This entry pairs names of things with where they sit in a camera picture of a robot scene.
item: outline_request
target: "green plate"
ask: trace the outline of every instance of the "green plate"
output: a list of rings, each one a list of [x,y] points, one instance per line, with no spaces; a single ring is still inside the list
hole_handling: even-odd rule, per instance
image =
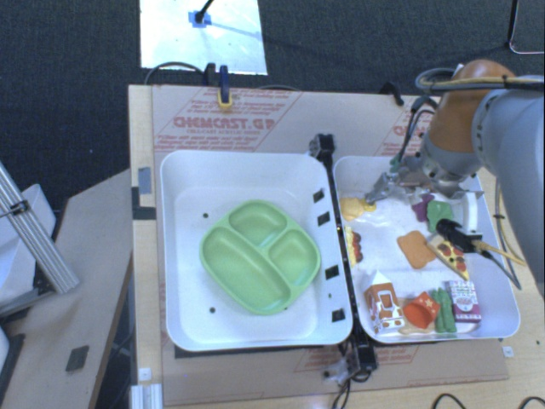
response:
[[[255,314],[287,308],[320,267],[314,241],[263,200],[248,201],[223,216],[204,235],[200,258],[218,284]]]

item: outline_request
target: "toy pizza slice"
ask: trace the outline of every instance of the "toy pizza slice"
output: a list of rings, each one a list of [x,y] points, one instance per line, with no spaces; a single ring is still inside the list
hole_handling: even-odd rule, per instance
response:
[[[469,280],[468,266],[463,252],[458,250],[450,241],[440,235],[434,235],[427,246],[435,253],[439,260],[458,274],[462,279]]]

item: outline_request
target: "purple box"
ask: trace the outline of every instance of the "purple box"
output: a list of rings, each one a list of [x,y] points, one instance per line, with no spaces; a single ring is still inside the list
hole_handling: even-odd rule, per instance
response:
[[[479,323],[482,317],[473,282],[451,280],[448,285],[454,320],[458,323]]]

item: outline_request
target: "pizza slice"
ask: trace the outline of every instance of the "pizza slice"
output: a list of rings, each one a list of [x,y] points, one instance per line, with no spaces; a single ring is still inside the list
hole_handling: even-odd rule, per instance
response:
[[[427,246],[435,253],[439,260],[458,274],[462,279],[469,280],[468,266],[463,251],[457,249],[450,241],[440,235],[434,235]]]

